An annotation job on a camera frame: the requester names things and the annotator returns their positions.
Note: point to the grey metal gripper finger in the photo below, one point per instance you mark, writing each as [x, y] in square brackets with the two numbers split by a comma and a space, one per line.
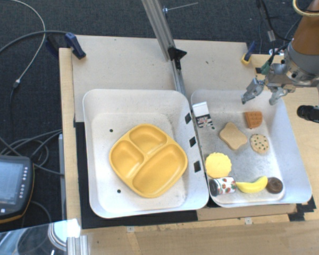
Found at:
[252, 90]
[277, 95]

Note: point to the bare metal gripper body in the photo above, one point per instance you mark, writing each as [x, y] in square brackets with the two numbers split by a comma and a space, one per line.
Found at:
[281, 76]

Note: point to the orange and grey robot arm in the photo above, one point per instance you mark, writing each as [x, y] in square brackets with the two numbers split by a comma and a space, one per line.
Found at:
[308, 36]

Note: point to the orange waffle biscuit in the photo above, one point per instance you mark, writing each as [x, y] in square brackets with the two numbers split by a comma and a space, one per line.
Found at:
[253, 119]

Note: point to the tan bread slice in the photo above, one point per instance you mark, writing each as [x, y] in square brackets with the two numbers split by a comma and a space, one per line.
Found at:
[232, 136]

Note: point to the beige dotted cookie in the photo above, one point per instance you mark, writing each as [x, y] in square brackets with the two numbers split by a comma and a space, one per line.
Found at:
[259, 143]

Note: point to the white printed carton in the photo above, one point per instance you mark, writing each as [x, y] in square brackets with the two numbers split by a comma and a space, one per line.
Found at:
[201, 110]

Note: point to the white plastic tray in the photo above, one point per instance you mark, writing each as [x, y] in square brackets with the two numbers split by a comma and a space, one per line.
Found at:
[138, 105]
[244, 166]

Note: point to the yellow scalloped round biscuit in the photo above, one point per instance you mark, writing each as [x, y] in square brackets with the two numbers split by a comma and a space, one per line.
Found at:
[218, 165]

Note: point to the brown doughnut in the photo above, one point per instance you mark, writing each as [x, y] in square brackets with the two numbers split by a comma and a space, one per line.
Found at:
[274, 185]

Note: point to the yellow banana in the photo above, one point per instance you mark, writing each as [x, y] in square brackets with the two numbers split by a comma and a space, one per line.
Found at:
[252, 187]

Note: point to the strawberry print can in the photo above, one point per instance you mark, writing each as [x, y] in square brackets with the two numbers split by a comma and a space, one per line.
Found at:
[224, 186]

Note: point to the yellow divided plate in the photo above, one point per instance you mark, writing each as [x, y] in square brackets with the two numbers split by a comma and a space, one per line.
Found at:
[149, 161]

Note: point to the pale wooden board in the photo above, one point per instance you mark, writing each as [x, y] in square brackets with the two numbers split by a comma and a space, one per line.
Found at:
[122, 68]

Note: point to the black cylinder on white bracket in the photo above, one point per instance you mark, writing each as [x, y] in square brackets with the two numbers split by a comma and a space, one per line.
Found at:
[309, 113]

